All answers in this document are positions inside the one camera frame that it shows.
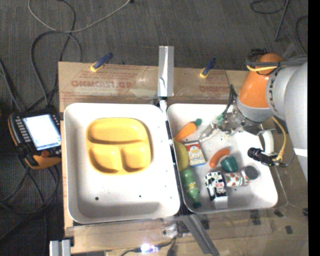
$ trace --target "orange carrot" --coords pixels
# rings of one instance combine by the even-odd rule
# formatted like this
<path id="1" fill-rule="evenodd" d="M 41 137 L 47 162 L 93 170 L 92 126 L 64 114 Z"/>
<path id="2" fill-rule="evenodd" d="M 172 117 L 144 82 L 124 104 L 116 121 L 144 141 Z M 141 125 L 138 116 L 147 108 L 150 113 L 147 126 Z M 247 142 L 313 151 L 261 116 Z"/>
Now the orange carrot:
<path id="1" fill-rule="evenodd" d="M 175 135 L 174 139 L 178 142 L 186 138 L 187 136 L 193 134 L 199 125 L 201 125 L 202 120 L 197 119 L 194 122 L 188 122 L 181 130 Z"/>
<path id="2" fill-rule="evenodd" d="M 229 148 L 226 147 L 226 148 L 220 149 L 211 158 L 210 163 L 209 163 L 210 167 L 211 168 L 215 168 L 217 166 L 217 163 L 218 163 L 219 159 L 222 158 L 223 156 L 227 156 L 229 154 L 230 154 Z"/>

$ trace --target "dark floor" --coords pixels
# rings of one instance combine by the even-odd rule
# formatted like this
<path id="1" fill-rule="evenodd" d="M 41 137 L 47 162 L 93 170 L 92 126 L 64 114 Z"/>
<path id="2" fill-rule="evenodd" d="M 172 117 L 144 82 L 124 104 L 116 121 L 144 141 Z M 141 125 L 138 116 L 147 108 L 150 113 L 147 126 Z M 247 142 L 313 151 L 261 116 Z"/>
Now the dark floor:
<path id="1" fill-rule="evenodd" d="M 244 58 L 251 49 L 267 49 L 286 57 L 308 53 L 308 0 L 290 0 L 277 41 L 283 0 L 253 3 L 252 0 L 135 0 L 113 16 L 68 40 L 52 31 L 28 10 L 27 0 L 0 0 L 0 61 L 9 86 L 22 111 L 45 107 L 43 90 L 55 88 L 57 62 L 93 63 L 108 52 L 112 64 L 158 65 L 160 45 L 174 46 L 175 67 L 203 68 L 212 57 L 216 69 L 246 70 Z M 58 31 L 79 30 L 119 8 L 125 0 L 31 0 L 32 11 Z M 76 43 L 80 43 L 81 53 Z M 32 66 L 32 56 L 39 79 Z M 4 76 L 0 73 L 0 200 L 10 195 L 24 176 L 15 155 L 7 118 L 18 111 Z M 59 108 L 54 91 L 50 102 Z M 48 208 L 38 214 L 21 215 L 0 208 L 0 255 L 49 254 L 49 241 L 64 237 L 62 187 L 55 192 L 61 172 L 30 171 L 22 188 L 6 203 L 18 212 L 32 212 L 53 192 Z"/>

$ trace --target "blue and yellow clamp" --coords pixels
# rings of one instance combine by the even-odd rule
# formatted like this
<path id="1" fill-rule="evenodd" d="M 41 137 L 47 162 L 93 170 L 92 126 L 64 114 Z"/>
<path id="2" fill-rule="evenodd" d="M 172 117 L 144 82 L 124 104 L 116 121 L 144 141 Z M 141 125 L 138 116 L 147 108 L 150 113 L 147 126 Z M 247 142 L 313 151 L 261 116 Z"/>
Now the blue and yellow clamp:
<path id="1" fill-rule="evenodd" d="M 93 72 L 97 72 L 99 69 L 101 69 L 104 66 L 105 63 L 108 63 L 113 56 L 114 55 L 112 54 L 112 52 L 109 52 L 108 54 L 104 55 L 101 59 L 99 59 L 97 62 L 93 63 L 90 66 L 90 69 Z"/>
<path id="2" fill-rule="evenodd" d="M 214 65 L 216 64 L 216 58 L 212 58 L 209 63 L 206 65 L 205 68 L 203 68 L 200 72 L 200 77 L 202 78 L 207 78 L 207 76 L 209 75 L 209 71 L 210 69 L 212 69 L 214 67 Z"/>

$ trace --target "screen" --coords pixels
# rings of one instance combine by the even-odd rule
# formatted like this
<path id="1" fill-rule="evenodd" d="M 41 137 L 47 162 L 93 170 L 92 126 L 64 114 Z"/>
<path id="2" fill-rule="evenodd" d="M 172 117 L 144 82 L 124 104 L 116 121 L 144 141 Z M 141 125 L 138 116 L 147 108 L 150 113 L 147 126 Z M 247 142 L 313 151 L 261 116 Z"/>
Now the screen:
<path id="1" fill-rule="evenodd" d="M 38 151 L 61 145 L 61 136 L 49 114 L 23 118 Z"/>

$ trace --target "green cup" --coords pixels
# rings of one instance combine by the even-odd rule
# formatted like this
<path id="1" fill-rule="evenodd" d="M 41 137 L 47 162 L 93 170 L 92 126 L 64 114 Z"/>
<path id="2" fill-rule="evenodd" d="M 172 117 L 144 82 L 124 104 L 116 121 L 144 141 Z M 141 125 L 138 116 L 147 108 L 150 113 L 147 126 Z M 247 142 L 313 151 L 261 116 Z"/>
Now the green cup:
<path id="1" fill-rule="evenodd" d="M 227 156 L 225 159 L 223 159 L 221 161 L 221 167 L 227 173 L 233 173 L 233 172 L 236 172 L 239 169 L 237 161 L 233 156 Z"/>

